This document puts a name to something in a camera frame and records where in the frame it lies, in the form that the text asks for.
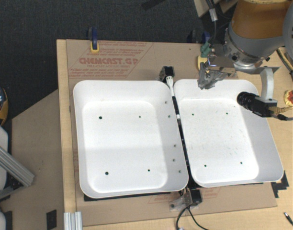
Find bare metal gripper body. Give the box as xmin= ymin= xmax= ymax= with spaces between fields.
xmin=207 ymin=44 xmax=264 ymax=78

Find thin black and white rod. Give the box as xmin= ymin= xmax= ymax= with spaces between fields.
xmin=166 ymin=76 xmax=193 ymax=189

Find white plastic tray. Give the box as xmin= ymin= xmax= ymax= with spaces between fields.
xmin=72 ymin=80 xmax=189 ymax=199
xmin=172 ymin=79 xmax=284 ymax=188

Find brown cardboard board, red print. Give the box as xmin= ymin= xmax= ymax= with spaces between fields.
xmin=65 ymin=39 xmax=279 ymax=227

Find toy pizza slice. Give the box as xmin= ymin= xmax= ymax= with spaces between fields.
xmin=283 ymin=90 xmax=293 ymax=106

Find black cylinder on white bracket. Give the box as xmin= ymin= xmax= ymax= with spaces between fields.
xmin=237 ymin=66 xmax=281 ymax=118

